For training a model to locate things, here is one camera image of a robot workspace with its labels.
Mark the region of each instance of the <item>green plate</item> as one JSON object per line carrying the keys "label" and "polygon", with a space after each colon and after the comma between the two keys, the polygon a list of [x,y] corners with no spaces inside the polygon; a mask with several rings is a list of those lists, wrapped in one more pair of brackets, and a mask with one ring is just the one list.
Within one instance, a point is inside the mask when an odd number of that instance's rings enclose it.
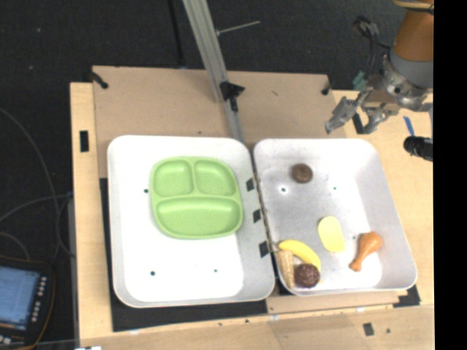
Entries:
{"label": "green plate", "polygon": [[235,174],[219,160],[162,160],[151,172],[150,194],[155,221],[171,237],[221,237],[234,233],[243,223]]}

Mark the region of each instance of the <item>toy chicken drumstick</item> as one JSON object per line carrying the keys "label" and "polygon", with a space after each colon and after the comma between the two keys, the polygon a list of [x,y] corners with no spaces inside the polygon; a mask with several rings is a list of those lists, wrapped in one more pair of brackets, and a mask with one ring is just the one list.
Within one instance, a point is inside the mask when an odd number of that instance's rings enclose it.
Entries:
{"label": "toy chicken drumstick", "polygon": [[381,236],[378,235],[376,232],[368,232],[364,233],[360,237],[360,241],[358,243],[358,255],[350,263],[350,268],[354,271],[360,271],[362,269],[362,262],[363,260],[368,257],[371,253],[376,252],[382,245]]}

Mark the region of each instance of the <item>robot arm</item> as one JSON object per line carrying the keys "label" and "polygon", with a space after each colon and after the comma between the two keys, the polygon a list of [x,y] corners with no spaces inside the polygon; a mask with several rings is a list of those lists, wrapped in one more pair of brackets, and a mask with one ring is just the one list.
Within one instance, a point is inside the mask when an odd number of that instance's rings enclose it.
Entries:
{"label": "robot arm", "polygon": [[433,105],[423,101],[433,91],[434,0],[393,1],[407,13],[385,53],[382,72],[368,78],[356,100],[340,100],[325,123],[328,133],[352,119],[358,107],[368,115],[364,133],[374,132],[401,108],[432,112]]}

